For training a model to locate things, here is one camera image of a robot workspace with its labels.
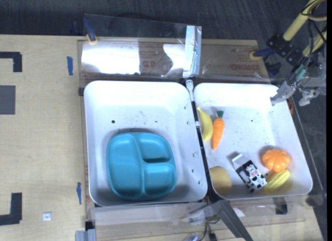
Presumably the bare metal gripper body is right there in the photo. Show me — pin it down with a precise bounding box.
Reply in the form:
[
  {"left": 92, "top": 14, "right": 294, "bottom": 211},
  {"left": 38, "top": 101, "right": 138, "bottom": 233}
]
[{"left": 295, "top": 76, "right": 327, "bottom": 92}]

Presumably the white plastic tray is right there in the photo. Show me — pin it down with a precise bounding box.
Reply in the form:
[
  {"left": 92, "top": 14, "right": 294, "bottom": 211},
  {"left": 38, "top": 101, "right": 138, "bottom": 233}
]
[
  {"left": 193, "top": 82, "right": 314, "bottom": 201},
  {"left": 83, "top": 80, "right": 209, "bottom": 207}
]

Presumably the orange pumpkin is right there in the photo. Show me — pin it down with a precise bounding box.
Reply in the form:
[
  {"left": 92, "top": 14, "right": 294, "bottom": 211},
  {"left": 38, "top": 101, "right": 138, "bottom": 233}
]
[{"left": 261, "top": 148, "right": 291, "bottom": 173}]

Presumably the orange carrot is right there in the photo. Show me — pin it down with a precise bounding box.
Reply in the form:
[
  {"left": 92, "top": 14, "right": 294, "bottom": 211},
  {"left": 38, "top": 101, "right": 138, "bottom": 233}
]
[{"left": 211, "top": 110, "right": 226, "bottom": 151}]

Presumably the yellow banana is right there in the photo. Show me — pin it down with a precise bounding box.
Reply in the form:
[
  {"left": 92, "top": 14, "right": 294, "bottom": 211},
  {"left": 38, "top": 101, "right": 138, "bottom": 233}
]
[{"left": 196, "top": 106, "right": 214, "bottom": 142}]

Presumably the cow print milk carton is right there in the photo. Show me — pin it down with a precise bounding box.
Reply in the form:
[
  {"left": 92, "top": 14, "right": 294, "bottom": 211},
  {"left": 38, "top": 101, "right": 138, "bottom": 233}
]
[{"left": 231, "top": 153, "right": 269, "bottom": 193}]

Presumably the yellow corn cob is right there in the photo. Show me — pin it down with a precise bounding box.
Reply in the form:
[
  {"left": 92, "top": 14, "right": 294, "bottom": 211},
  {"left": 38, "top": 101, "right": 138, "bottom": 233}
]
[{"left": 263, "top": 169, "right": 291, "bottom": 194}]

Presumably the yellow round toy lemon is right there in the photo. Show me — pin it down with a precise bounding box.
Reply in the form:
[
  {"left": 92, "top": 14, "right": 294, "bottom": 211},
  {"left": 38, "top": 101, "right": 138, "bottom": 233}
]
[{"left": 209, "top": 166, "right": 232, "bottom": 195}]

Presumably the blue divided plate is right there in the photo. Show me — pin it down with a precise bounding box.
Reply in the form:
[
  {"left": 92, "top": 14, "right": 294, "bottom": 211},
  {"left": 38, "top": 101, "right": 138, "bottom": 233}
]
[{"left": 105, "top": 132, "right": 178, "bottom": 201}]

